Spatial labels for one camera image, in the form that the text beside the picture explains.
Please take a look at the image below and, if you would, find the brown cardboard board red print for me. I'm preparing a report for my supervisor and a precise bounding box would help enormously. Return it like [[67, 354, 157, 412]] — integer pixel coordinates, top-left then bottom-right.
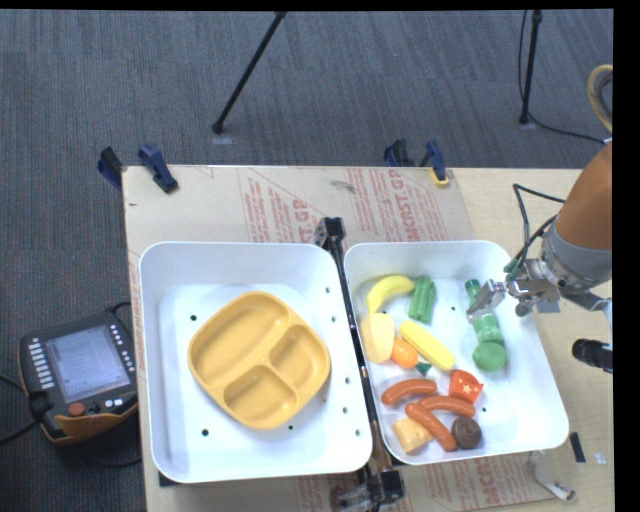
[[121, 164, 569, 512]]

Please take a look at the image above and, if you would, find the yellow banana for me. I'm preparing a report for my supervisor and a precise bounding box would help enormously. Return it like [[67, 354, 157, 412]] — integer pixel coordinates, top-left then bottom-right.
[[365, 273, 417, 316]]

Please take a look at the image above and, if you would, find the green bottle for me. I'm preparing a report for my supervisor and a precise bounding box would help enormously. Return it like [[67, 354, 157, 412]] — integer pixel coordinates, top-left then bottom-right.
[[464, 278, 508, 374]]

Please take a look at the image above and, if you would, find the black block with thin wires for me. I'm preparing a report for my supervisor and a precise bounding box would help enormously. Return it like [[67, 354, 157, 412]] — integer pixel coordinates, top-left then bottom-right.
[[313, 216, 348, 251], [331, 467, 407, 512]]

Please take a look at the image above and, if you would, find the orange carrot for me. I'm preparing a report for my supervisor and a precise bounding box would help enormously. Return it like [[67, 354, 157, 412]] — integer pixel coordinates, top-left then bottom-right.
[[389, 337, 434, 378]]

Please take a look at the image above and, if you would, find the yellow divided plate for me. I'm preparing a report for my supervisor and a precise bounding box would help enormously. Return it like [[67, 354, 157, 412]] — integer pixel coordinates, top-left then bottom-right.
[[186, 290, 333, 432]]

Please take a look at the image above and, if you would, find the black tripod leg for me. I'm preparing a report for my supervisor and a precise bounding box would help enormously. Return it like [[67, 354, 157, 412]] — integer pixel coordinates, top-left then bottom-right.
[[210, 10, 290, 136], [517, 10, 545, 126]]

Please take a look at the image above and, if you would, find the red wedge with yellow star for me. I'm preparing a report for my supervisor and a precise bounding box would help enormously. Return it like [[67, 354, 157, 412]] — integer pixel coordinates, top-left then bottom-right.
[[447, 368, 486, 406]]

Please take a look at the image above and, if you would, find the white plastic tray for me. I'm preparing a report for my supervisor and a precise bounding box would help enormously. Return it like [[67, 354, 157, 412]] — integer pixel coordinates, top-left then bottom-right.
[[343, 239, 571, 467], [138, 241, 374, 485]]

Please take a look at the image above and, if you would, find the yellow corn cob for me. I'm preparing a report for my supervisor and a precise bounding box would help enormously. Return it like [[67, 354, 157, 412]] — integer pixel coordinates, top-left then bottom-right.
[[398, 319, 457, 373]]

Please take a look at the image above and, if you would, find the orange sausage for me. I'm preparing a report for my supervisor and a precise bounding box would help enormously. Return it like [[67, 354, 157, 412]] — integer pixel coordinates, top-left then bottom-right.
[[380, 377, 439, 407], [404, 401, 459, 453], [416, 394, 477, 420]]

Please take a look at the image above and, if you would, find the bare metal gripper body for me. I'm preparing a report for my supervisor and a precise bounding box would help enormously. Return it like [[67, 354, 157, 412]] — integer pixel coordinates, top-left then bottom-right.
[[506, 258, 562, 314]]

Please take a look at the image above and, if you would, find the yellow cheese wedge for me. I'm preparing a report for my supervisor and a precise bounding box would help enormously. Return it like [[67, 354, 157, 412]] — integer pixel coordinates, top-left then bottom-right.
[[390, 416, 435, 456]]

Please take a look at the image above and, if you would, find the green asparagus bundle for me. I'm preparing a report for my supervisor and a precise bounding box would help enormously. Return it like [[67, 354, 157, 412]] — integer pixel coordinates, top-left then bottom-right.
[[407, 274, 438, 325]]

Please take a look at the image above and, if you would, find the thin black and white rod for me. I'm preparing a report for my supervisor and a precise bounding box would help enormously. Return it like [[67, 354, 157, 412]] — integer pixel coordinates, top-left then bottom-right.
[[330, 238, 392, 472]]

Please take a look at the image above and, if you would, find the pale yellow potato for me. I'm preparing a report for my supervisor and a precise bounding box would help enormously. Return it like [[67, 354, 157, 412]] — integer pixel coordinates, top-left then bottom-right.
[[359, 312, 397, 365]]

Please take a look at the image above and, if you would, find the black cylinder on white bracket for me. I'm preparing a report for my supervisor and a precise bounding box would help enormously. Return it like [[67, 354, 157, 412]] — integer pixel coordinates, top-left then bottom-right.
[[571, 296, 614, 375]]

